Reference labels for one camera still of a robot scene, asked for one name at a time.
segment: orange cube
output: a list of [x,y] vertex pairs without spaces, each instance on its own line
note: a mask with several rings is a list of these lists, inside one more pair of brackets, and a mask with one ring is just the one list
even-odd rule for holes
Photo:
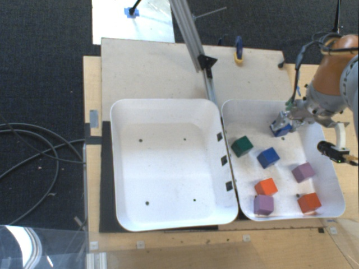
[[298,199],[298,203],[303,213],[314,211],[321,206],[318,195],[315,192],[303,195]]
[[254,188],[256,189],[257,194],[263,195],[273,195],[278,191],[272,178],[258,182]]

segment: black hole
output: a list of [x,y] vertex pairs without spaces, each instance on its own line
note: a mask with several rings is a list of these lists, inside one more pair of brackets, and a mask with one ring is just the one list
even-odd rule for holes
[[232,184],[232,182],[227,182],[227,183],[225,184],[225,187],[226,187],[227,191],[231,191],[231,190],[233,189],[233,184]]
[[225,156],[222,156],[222,158],[221,158],[220,160],[221,160],[221,162],[222,162],[222,166],[225,165],[225,164],[228,162],[226,155],[225,155]]
[[223,138],[222,132],[217,134],[217,140],[220,141]]

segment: blue base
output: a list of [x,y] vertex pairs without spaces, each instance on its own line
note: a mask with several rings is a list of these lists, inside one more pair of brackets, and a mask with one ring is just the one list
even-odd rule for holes
[[292,129],[292,126],[290,124],[287,124],[284,128],[281,128],[281,129],[279,129],[279,130],[277,130],[275,132],[270,127],[270,130],[271,130],[271,132],[273,132],[273,135],[275,137],[285,136],[288,132],[291,131],[291,129]]
[[138,9],[135,9],[135,13],[133,15],[130,14],[130,9],[131,7],[125,8],[125,15],[127,18],[135,19],[136,17],[140,16],[140,11]]
[[275,152],[274,148],[269,148],[265,151],[262,151],[261,154],[257,157],[262,168],[266,169],[267,167],[273,165],[276,161],[280,159],[278,154]]

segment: green cube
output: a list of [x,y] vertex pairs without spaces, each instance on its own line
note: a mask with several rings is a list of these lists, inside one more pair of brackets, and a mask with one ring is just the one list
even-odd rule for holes
[[247,138],[247,136],[243,136],[243,137],[237,139],[232,144],[231,148],[234,151],[234,153],[236,154],[236,156],[240,157],[240,156],[248,153],[253,148],[253,145],[250,142],[250,140]]

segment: purple cube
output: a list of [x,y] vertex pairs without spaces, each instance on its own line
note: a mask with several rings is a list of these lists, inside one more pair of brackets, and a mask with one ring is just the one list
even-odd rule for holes
[[292,170],[292,173],[298,183],[311,178],[315,174],[310,163],[304,163],[297,166]]
[[254,213],[270,215],[274,210],[274,199],[269,195],[257,195],[254,198]]

